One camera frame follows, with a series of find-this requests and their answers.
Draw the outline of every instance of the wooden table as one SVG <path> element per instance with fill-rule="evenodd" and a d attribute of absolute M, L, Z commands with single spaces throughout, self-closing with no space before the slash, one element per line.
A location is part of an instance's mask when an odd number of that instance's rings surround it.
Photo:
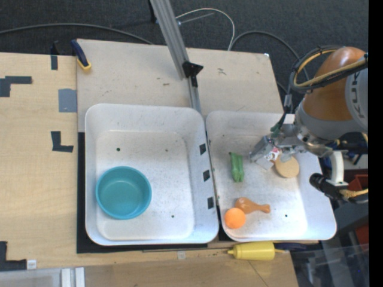
<path fill-rule="evenodd" d="M 270 262 L 241 261 L 226 253 L 231 242 L 213 241 L 204 249 L 182 251 L 182 258 L 180 250 L 76 253 L 77 136 L 86 108 L 102 94 L 110 103 L 189 105 L 187 85 L 177 77 L 167 47 L 81 43 L 92 63 L 87 73 L 72 56 L 57 56 L 57 69 L 52 69 L 55 57 L 49 55 L 0 53 L 0 79 L 32 77 L 32 84 L 11 83 L 9 97 L 0 97 L 0 240 L 8 242 L 7 260 L 35 259 L 38 268 L 85 267 L 87 280 L 100 283 L 109 277 L 114 282 L 110 286 L 123 286 L 126 273 L 137 282 L 157 280 L 158 286 L 174 279 L 184 283 L 196 273 L 207 283 L 218 280 L 223 286 L 232 286 L 233 279 L 259 286 L 280 286 L 281 282 L 297 286 L 289 253 L 277 254 Z M 130 66 L 103 66 L 100 58 L 110 61 L 112 53 Z M 201 49 L 188 49 L 188 53 L 192 62 L 205 67 L 198 76 L 204 116 L 215 109 L 282 112 L 267 56 Z M 150 62 L 148 56 L 159 64 L 139 62 Z M 131 82 L 135 93 L 129 98 L 118 92 L 120 98 L 116 98 L 115 90 L 107 86 L 102 93 L 90 92 L 89 84 L 93 82 L 96 90 L 104 77 L 114 86 L 121 80 Z M 155 78 L 158 97 L 148 94 L 154 84 L 153 80 L 148 83 L 150 78 Z M 139 81 L 142 84 L 134 88 Z M 78 113 L 59 111 L 59 90 L 64 89 L 77 91 Z M 61 133 L 61 145 L 73 146 L 71 152 L 53 151 L 51 133 L 55 131 Z"/>

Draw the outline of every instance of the white tray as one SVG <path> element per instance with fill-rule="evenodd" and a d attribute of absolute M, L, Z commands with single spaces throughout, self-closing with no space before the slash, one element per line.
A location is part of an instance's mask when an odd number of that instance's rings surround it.
<path fill-rule="evenodd" d="M 201 152 L 207 149 L 205 125 L 197 111 L 97 104 L 88 109 L 85 125 L 86 230 L 94 242 L 208 243 L 217 235 L 209 154 Z M 113 219 L 96 202 L 97 179 L 116 166 L 138 169 L 151 184 L 151 203 L 136 218 Z"/>
<path fill-rule="evenodd" d="M 288 115 L 286 122 L 292 123 L 293 117 Z M 222 222 L 226 234 L 237 242 L 326 240 L 336 232 L 329 198 L 309 183 L 313 173 L 321 173 L 316 156 L 308 152 L 297 154 L 300 173 L 290 179 L 277 175 L 274 167 L 265 170 L 248 159 L 255 144 L 269 134 L 280 118 L 279 114 L 215 111 L 206 119 L 221 217 L 240 197 L 270 204 L 270 213 L 257 211 L 246 215 L 246 223 L 239 229 L 230 229 Z M 229 152 L 243 155 L 243 182 L 236 183 L 231 176 Z"/>

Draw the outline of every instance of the dark background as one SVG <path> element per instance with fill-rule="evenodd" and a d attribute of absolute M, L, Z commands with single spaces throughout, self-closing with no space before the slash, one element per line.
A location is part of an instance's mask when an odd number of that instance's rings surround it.
<path fill-rule="evenodd" d="M 281 100 L 296 56 L 318 45 L 345 45 L 369 49 L 369 0 L 170 0 L 176 16 L 200 8 L 225 12 L 240 38 L 233 51 L 268 53 Z M 216 11 L 198 11 L 180 18 L 186 47 L 228 50 L 232 37 L 229 19 Z M 72 54 L 76 38 L 121 42 L 141 40 L 116 32 L 79 26 L 55 26 L 8 31 L 52 23 L 81 23 L 123 30 L 154 44 L 165 45 L 159 25 L 150 21 L 148 0 L 0 0 L 0 51 L 50 54 L 56 42 L 60 54 Z M 306 68 L 313 76 L 321 60 Z M 293 93 L 296 106 L 302 95 Z"/>

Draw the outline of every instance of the blue bowl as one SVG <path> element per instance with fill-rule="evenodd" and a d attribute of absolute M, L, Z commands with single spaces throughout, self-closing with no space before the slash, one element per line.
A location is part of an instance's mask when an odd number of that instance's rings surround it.
<path fill-rule="evenodd" d="M 107 170 L 97 181 L 96 199 L 101 209 L 115 219 L 142 214 L 151 201 L 151 186 L 138 170 L 121 166 Z"/>

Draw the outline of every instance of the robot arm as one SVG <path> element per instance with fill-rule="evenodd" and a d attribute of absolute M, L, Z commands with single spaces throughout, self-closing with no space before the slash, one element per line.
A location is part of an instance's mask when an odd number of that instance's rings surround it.
<path fill-rule="evenodd" d="M 296 78 L 304 66 L 324 53 L 331 54 L 314 78 L 297 84 Z M 353 47 L 313 50 L 295 64 L 290 85 L 295 91 L 306 93 L 296 110 L 294 123 L 285 124 L 283 116 L 271 128 L 271 134 L 250 153 L 250 160 L 259 160 L 272 147 L 281 150 L 281 161 L 307 151 L 318 157 L 330 157 L 331 179 L 314 174 L 310 183 L 333 199 L 366 201 L 367 193 L 347 190 L 342 151 L 337 146 L 339 138 L 346 133 L 368 135 L 368 54 Z"/>

